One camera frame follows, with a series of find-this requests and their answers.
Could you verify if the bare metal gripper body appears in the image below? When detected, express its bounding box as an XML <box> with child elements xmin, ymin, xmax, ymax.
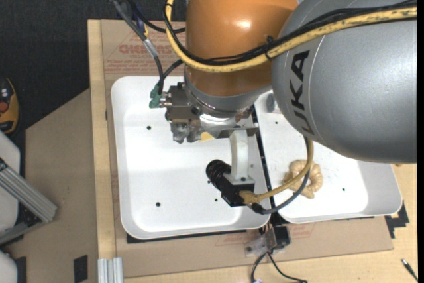
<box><xmin>164</xmin><ymin>84</ymin><xmax>260</xmax><ymax>139</ymax></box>

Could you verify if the white plastic tray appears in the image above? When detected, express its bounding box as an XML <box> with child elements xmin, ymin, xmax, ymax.
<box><xmin>253</xmin><ymin>91</ymin><xmax>403</xmax><ymax>225</ymax></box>
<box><xmin>110</xmin><ymin>76</ymin><xmax>272</xmax><ymax>240</ymax></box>

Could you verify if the brown cardboard board red print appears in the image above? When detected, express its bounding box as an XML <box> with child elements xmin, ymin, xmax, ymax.
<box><xmin>100</xmin><ymin>19</ymin><xmax>395</xmax><ymax>278</ymax></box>

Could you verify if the beige toy croissant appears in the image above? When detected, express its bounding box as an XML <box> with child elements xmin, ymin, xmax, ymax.
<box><xmin>282</xmin><ymin>159</ymin><xmax>324</xmax><ymax>200</ymax></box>

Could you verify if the black cylinder on white bracket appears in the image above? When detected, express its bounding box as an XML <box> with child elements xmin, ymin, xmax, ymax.
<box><xmin>205</xmin><ymin>129</ymin><xmax>256</xmax><ymax>208</ymax></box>

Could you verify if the black block with thin wires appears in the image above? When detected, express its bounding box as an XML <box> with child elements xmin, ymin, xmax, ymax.
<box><xmin>244</xmin><ymin>225</ymin><xmax>292</xmax><ymax>258</ymax></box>

